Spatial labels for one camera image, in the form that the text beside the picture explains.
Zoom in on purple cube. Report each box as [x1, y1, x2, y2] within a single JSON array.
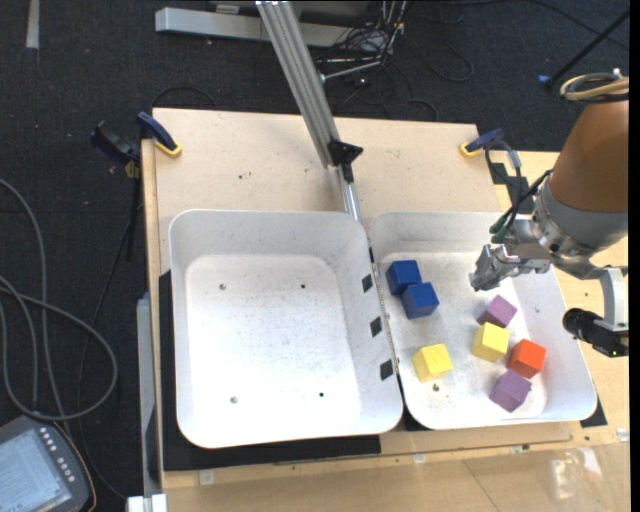
[[488, 369, 533, 414], [476, 294, 518, 329]]

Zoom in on black cylinder on white bracket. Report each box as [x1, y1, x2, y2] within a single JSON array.
[[562, 266, 630, 358]]

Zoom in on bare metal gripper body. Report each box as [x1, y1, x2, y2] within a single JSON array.
[[499, 213, 604, 275]]

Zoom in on white plastic tray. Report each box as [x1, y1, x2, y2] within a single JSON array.
[[168, 208, 404, 450], [368, 211, 599, 431]]

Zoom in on blue cube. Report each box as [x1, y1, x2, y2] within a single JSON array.
[[385, 259, 423, 296], [401, 282, 441, 320]]

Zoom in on pale wood board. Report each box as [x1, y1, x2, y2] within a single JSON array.
[[151, 107, 574, 469]]

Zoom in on yellow cube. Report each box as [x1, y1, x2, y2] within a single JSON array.
[[471, 321, 511, 364], [412, 342, 454, 384]]

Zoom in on orange cube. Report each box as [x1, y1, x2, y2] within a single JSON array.
[[506, 338, 548, 380]]

